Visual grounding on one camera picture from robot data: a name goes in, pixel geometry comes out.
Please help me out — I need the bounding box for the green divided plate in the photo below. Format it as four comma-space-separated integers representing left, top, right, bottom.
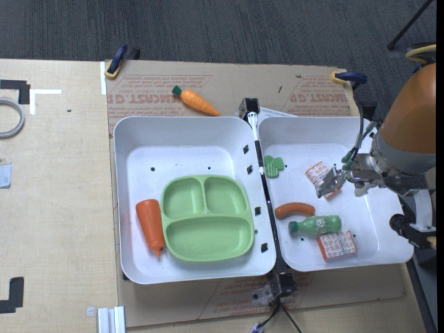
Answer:
160, 174, 256, 263

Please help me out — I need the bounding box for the brown cardboard board red print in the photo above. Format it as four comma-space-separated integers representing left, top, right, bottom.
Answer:
105, 59, 407, 329

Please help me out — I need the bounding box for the orange carrot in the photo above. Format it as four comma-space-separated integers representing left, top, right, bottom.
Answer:
171, 85, 222, 118

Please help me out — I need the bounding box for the black block with thin wires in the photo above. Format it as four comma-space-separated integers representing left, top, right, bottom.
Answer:
238, 97, 261, 119
250, 272, 298, 305

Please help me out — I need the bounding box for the orange squeeze bottle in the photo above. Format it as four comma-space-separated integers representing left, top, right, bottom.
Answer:
135, 198, 167, 259

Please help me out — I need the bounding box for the orange and white packet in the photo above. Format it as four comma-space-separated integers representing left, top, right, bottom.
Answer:
305, 161, 343, 201

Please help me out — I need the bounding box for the thin black and white rod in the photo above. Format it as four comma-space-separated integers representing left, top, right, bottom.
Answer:
248, 113, 284, 274

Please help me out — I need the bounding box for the green clover-shaped toy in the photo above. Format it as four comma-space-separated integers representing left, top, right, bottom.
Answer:
262, 155, 285, 179

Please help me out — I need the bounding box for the orange sausage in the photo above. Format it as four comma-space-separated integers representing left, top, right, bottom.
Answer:
274, 202, 316, 221

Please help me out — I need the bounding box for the white paper sheet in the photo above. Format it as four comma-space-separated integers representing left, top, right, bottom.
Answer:
257, 106, 300, 119

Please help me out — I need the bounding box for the white plastic tray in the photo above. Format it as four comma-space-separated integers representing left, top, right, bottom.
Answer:
113, 115, 278, 286
257, 116, 415, 273

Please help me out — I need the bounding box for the orange and white carton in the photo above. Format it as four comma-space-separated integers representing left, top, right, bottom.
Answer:
316, 230, 358, 262

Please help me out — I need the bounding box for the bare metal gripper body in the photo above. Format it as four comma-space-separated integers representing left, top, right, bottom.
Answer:
345, 143, 430, 196

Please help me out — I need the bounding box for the green plastic bottle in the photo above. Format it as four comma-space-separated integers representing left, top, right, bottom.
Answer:
288, 214, 343, 239

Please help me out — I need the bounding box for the black cylinder on white bracket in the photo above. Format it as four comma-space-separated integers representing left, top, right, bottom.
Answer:
388, 189, 437, 250

